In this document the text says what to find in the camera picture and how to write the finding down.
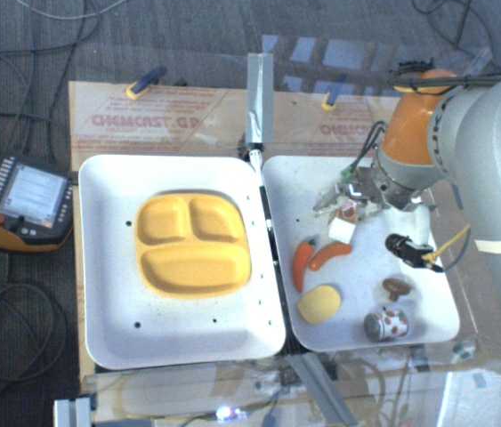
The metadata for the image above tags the yellow bread slice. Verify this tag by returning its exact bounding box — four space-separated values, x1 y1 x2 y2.
296 284 343 326

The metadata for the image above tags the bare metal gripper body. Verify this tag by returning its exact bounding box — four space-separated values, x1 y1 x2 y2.
346 165 424 213

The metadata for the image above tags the white plastic tray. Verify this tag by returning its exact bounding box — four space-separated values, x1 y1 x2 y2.
262 155 461 353
77 153 287 371

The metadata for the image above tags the brown cardboard board red print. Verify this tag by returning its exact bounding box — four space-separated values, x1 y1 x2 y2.
68 80 478 383

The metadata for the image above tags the orange sausage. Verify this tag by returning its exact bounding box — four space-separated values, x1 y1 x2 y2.
307 241 352 272

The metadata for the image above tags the orange carrot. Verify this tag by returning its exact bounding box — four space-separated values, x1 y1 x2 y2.
292 237 318 294

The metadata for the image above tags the yellow divided plate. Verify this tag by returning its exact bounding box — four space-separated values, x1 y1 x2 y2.
133 192 253 300

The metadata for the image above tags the white can strawberry print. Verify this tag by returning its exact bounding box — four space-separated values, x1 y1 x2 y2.
363 308 410 343

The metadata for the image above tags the brown mushroom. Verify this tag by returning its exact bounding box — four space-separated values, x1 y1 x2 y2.
382 277 412 302

